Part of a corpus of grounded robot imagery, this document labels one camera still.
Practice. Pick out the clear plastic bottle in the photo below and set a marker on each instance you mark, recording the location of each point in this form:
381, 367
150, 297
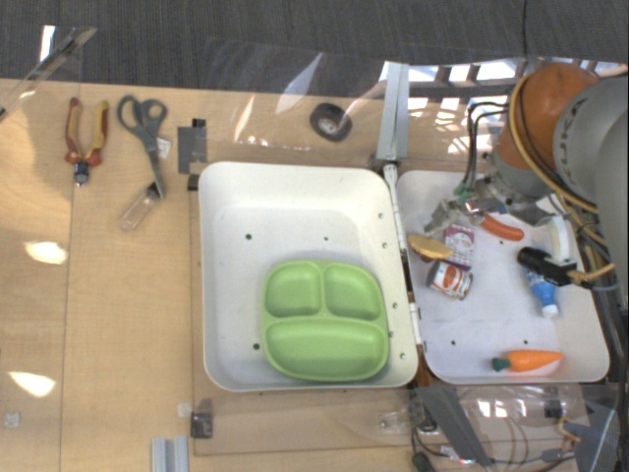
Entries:
516, 408

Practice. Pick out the white plastic tray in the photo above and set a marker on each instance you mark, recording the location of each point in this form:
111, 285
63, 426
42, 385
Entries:
236, 288
491, 312

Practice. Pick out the red and yellow pliers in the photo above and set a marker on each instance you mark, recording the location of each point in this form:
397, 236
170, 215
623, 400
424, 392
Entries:
74, 135

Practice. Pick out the pink and white carton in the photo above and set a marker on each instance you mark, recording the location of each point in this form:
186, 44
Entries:
462, 244

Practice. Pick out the brown bread slice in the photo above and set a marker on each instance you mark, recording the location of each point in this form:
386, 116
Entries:
430, 248

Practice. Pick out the black cylinder on white bracket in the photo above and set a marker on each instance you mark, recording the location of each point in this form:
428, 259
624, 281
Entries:
543, 263

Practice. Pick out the orange carrot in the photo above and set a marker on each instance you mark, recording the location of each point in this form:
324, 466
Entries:
533, 360

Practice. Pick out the orange sausage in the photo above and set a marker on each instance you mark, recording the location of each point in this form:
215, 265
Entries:
503, 230

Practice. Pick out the red and white can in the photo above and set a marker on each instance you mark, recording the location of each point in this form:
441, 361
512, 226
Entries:
449, 280

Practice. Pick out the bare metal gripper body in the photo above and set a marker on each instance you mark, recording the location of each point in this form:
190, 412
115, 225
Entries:
491, 195

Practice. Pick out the small clear vial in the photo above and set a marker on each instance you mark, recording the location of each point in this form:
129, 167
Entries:
137, 209

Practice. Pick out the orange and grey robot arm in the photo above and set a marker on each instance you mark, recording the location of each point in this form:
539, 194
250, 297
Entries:
585, 131

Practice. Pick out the thin black and white rod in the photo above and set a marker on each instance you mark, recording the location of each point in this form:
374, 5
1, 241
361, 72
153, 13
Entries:
396, 204

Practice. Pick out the black tape roll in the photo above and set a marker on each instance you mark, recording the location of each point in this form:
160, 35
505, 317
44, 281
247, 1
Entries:
330, 122

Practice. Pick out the grey scissors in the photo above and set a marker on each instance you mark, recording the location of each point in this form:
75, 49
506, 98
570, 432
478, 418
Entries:
147, 135

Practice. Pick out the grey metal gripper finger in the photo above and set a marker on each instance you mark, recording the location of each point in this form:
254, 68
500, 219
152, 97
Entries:
476, 217
440, 217

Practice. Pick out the green divided plate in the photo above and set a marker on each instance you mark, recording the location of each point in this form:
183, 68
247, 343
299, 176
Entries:
324, 347

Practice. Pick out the blue and white bottle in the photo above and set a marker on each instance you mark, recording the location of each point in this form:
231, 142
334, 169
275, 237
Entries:
545, 295

